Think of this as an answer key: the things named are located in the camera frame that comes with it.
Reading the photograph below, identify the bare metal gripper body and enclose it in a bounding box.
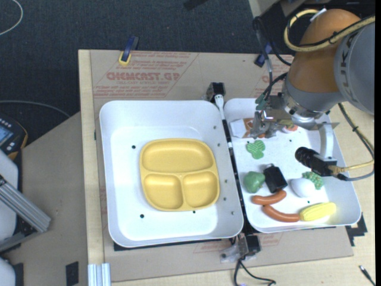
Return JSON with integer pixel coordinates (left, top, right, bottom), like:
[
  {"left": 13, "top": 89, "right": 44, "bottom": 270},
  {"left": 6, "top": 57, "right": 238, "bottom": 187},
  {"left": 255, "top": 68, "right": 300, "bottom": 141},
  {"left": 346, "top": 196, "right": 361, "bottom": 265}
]
[{"left": 258, "top": 95, "right": 326, "bottom": 131}]

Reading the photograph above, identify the white and orange carton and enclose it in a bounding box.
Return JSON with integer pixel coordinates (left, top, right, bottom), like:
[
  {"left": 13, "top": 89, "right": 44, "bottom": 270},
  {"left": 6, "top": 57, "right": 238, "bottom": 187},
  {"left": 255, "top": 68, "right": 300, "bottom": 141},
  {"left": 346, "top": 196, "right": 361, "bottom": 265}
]
[{"left": 229, "top": 117, "right": 268, "bottom": 139}]

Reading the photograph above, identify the white plastic tray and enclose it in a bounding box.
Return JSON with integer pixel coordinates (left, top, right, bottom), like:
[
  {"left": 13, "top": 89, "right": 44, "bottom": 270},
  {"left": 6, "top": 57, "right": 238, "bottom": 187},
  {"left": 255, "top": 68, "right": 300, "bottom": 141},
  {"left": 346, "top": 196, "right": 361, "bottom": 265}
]
[
  {"left": 223, "top": 98, "right": 363, "bottom": 234},
  {"left": 99, "top": 100, "right": 245, "bottom": 248}
]

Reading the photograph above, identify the thin black and white rod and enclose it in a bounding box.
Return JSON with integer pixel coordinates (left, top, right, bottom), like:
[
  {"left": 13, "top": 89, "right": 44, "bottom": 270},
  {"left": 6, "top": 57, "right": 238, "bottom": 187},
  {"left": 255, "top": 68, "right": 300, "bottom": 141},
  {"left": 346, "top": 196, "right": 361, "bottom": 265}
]
[{"left": 214, "top": 94, "right": 248, "bottom": 235}]

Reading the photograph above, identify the black small bottle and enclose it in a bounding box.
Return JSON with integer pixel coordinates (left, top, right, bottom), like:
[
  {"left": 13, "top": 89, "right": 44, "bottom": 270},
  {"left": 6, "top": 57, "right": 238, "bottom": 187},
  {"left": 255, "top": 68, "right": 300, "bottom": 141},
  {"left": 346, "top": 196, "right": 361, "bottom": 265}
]
[{"left": 263, "top": 163, "right": 289, "bottom": 194}]

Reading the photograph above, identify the green toy broccoli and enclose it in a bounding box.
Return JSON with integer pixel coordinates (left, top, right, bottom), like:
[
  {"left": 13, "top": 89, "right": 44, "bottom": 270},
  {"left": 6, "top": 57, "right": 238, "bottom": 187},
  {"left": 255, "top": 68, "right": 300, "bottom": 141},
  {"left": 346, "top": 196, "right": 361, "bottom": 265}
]
[{"left": 243, "top": 171, "right": 267, "bottom": 194}]

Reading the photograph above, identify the orange toy sausage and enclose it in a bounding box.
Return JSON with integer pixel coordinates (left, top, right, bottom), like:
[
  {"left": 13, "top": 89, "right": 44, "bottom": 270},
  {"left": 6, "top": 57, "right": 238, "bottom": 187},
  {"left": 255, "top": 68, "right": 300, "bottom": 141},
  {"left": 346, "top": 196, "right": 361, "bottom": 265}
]
[
  {"left": 251, "top": 189, "right": 288, "bottom": 206},
  {"left": 262, "top": 204, "right": 301, "bottom": 223}
]

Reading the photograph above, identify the yellow divided plate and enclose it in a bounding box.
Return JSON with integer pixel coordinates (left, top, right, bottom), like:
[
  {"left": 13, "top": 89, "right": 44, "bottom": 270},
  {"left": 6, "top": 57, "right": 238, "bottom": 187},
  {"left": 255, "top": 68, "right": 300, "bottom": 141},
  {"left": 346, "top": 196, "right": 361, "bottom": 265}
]
[{"left": 139, "top": 138, "right": 221, "bottom": 212}]

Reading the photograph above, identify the yellow toy corn cob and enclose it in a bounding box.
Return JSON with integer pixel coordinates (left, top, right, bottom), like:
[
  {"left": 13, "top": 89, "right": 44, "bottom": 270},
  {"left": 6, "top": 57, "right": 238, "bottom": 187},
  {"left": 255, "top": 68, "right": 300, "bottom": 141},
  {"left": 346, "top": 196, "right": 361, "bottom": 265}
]
[{"left": 298, "top": 201, "right": 338, "bottom": 222}]

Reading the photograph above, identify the brown cardboard board red print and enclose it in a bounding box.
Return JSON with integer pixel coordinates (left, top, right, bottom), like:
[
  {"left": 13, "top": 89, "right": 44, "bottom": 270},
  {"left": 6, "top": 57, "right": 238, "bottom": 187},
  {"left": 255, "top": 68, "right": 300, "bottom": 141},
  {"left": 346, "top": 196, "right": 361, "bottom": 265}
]
[{"left": 89, "top": 49, "right": 355, "bottom": 282}]

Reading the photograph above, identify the black cylinder on white bracket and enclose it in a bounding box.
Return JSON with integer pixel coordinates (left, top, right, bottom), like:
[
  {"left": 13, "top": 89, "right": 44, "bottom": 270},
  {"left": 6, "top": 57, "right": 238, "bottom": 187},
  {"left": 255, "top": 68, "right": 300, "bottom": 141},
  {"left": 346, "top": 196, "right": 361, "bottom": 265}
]
[{"left": 294, "top": 123, "right": 339, "bottom": 178}]

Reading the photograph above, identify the black block with thin wires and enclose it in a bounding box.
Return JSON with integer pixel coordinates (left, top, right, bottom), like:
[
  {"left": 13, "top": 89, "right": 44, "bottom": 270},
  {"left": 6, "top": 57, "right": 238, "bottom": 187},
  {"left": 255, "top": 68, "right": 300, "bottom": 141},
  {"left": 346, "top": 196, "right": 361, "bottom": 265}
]
[
  {"left": 219, "top": 233, "right": 263, "bottom": 263},
  {"left": 204, "top": 82, "right": 226, "bottom": 101}
]

